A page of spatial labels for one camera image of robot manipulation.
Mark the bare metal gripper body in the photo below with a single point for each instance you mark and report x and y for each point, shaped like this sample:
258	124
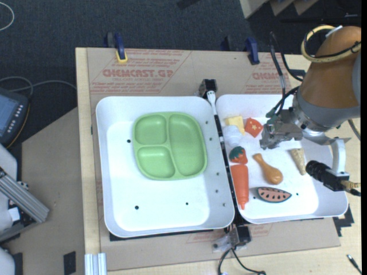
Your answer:
286	130

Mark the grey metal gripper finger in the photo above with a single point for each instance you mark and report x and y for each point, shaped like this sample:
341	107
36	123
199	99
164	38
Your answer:
276	143
265	145

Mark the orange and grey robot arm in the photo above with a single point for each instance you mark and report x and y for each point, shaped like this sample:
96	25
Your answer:
329	79

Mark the red wedge with yellow star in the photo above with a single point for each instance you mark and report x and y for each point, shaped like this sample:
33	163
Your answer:
253	127

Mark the beige ice cream cone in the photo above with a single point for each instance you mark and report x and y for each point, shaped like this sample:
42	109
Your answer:
298	159

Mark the orange chicken drumstick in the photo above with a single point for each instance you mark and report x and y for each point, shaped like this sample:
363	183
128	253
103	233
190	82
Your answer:
271	172

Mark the red strawberry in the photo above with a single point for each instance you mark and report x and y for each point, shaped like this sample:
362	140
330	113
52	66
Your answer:
238	155

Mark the white toy lump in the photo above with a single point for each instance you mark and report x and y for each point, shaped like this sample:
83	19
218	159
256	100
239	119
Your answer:
232	135

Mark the yellow cheese wedge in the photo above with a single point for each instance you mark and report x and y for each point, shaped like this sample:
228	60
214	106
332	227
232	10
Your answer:
234	122

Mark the orange carrot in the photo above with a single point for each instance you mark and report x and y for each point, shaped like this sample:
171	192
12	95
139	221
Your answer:
240	182

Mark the thin black and white rod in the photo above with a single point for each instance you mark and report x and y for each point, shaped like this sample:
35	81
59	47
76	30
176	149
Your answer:
219	125

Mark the pink watermelon slice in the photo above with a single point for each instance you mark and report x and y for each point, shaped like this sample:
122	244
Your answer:
272	195

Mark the white plastic tray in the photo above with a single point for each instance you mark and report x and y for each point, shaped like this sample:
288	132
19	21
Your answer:
160	205
286	211

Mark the green divided plate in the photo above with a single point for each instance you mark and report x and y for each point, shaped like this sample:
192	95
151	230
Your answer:
183	145

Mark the brown cardboard board red print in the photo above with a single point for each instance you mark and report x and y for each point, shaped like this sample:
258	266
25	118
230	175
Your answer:
172	67

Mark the black cylinder on white bracket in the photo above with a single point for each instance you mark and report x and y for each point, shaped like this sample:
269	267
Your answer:
327	175

